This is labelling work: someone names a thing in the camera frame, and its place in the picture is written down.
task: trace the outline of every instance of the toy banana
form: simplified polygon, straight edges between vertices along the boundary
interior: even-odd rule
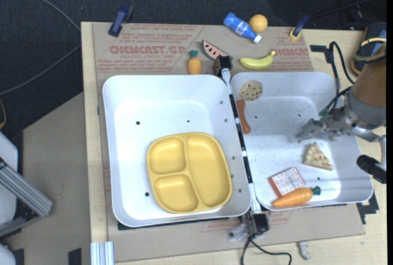
[[[271,51],[266,57],[262,59],[241,58],[240,63],[242,66],[250,70],[262,70],[270,67],[273,63],[275,51]]]

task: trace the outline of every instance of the watermelon slice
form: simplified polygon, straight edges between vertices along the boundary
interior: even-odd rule
[[[209,42],[202,40],[202,49],[203,53],[213,61],[216,60],[218,56],[229,56],[228,53],[223,52],[221,49],[216,46],[210,44]]]

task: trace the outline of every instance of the pizza slice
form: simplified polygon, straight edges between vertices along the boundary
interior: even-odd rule
[[[327,170],[333,170],[333,165],[321,152],[317,143],[312,143],[307,149],[304,164]]]

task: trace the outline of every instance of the white bottle cap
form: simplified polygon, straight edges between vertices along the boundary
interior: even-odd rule
[[[261,39],[262,39],[262,36],[261,36],[261,35],[256,35],[256,37],[254,38],[254,42],[255,42],[256,44],[258,44],[258,43],[260,42]]]

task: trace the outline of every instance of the wooden table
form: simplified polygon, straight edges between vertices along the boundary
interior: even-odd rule
[[[320,53],[312,53],[309,45],[328,45],[331,41],[336,41],[346,58],[347,67],[349,68],[349,60],[351,55],[357,50],[357,46],[363,37],[363,32],[305,29],[303,30],[303,37],[308,46],[314,71],[325,72],[331,75],[331,67],[326,64],[324,56]],[[93,23],[91,22],[82,23],[82,52],[91,241],[103,243],[108,241],[108,229],[104,198],[99,116],[97,114],[98,95],[95,71],[95,45]],[[350,86],[350,83],[346,80],[341,65],[338,64],[339,60],[336,59],[336,61],[338,73],[341,77],[341,88],[344,89]],[[375,133],[380,135],[385,134],[386,128],[379,128]],[[381,158],[378,144],[369,144],[360,139],[358,141],[362,153],[376,159]],[[377,214],[366,216],[367,224],[364,226],[365,234],[308,242],[308,253],[311,255],[308,264],[387,264],[386,185],[373,181],[373,186],[379,204],[379,211],[377,211]],[[271,252],[291,253],[293,264],[300,264],[303,261],[296,244],[272,245],[266,249]],[[122,262],[121,264],[239,264],[240,254],[241,250],[234,249],[221,252],[129,261]],[[247,251],[245,264],[260,264],[263,262],[268,264],[287,264],[288,259],[286,256],[262,255],[255,248],[250,248]]]

